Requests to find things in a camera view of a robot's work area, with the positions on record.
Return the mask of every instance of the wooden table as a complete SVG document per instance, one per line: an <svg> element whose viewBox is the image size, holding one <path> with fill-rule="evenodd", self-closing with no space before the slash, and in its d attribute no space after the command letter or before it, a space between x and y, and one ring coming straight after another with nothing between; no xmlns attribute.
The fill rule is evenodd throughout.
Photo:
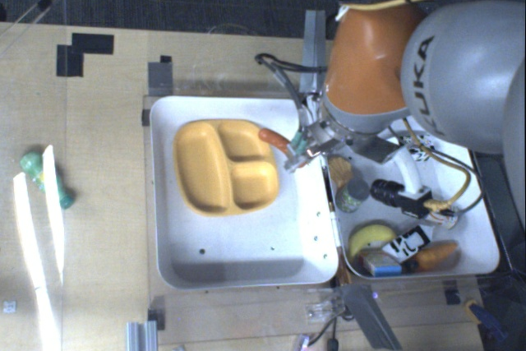
<svg viewBox="0 0 526 351"><path fill-rule="evenodd" d="M58 44L72 33L114 36L113 54L85 54L83 77L57 77ZM62 332L62 348L125 349L129 321L144 322L164 300L167 329L159 349L185 344L198 350L289 350L297 334L316 332L305 306L324 290L283 287L182 293L165 285L155 268L150 160L141 124L148 62L173 60L175 94L271 95L286 93L262 67L257 53L301 62L300 39L203 35L36 25L0 58L0 292L16 300L0 314L0 348L39 349L35 293L16 230L12 178L30 147L53 144L76 203L64 212L63 286L48 289ZM44 195L30 186L44 268L53 266ZM380 304L404 349L481 350L477 327L461 306L447 306L432 285L397 284ZM476 283L459 283L463 298ZM370 349L356 322L339 323L340 349ZM321 341L313 349L324 349Z"/></svg>

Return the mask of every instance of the yellow banana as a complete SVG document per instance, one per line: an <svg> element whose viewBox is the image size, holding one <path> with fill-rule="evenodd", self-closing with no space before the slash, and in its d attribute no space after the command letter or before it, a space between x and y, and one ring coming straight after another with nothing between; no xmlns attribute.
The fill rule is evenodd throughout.
<svg viewBox="0 0 526 351"><path fill-rule="evenodd" d="M348 258L352 261L363 248L371 246L381 247L394 238L396 238L395 231L387 225L367 225L349 236Z"/></svg>

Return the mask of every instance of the black connector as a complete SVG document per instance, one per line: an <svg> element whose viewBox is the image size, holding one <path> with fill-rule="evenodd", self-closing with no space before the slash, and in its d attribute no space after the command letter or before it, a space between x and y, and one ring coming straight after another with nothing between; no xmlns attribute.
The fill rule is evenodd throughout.
<svg viewBox="0 0 526 351"><path fill-rule="evenodd" d="M327 341L327 351L338 351L339 344L338 340L331 338Z"/></svg>
<svg viewBox="0 0 526 351"><path fill-rule="evenodd" d="M411 199L400 195L404 189L403 184L378 179L371 185L371 196L385 205L401 208L404 214L413 218L421 219L428 215L429 209L424 206L424 202L432 199L431 192L418 199Z"/></svg>

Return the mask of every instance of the yellow plastic container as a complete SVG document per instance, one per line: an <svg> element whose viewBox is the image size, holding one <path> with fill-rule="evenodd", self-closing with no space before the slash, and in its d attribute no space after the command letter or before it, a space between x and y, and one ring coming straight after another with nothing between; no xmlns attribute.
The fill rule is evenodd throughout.
<svg viewBox="0 0 526 351"><path fill-rule="evenodd" d="M199 120L173 139L173 163L187 205L206 216L238 215L270 205L278 170L260 128L247 120Z"/></svg>

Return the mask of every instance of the metal bracket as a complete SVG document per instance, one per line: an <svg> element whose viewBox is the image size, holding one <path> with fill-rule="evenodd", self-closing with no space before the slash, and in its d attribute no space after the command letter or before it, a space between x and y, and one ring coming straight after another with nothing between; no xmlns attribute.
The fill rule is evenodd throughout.
<svg viewBox="0 0 526 351"><path fill-rule="evenodd" d="M157 351L157 322L128 322L126 325L126 351Z"/></svg>
<svg viewBox="0 0 526 351"><path fill-rule="evenodd" d="M306 11L303 32L302 65L309 67L325 66L325 11ZM316 73L302 74L299 82L301 93L320 92L324 77Z"/></svg>
<svg viewBox="0 0 526 351"><path fill-rule="evenodd" d="M399 145L378 136L355 136L350 147L356 154L372 159L378 164L389 161L400 149Z"/></svg>
<svg viewBox="0 0 526 351"><path fill-rule="evenodd" d="M354 315L374 349L402 349L402 345L373 299L370 285L349 284L340 288L347 309Z"/></svg>
<svg viewBox="0 0 526 351"><path fill-rule="evenodd" d="M148 95L164 97L173 94L173 64L170 56L148 63Z"/></svg>

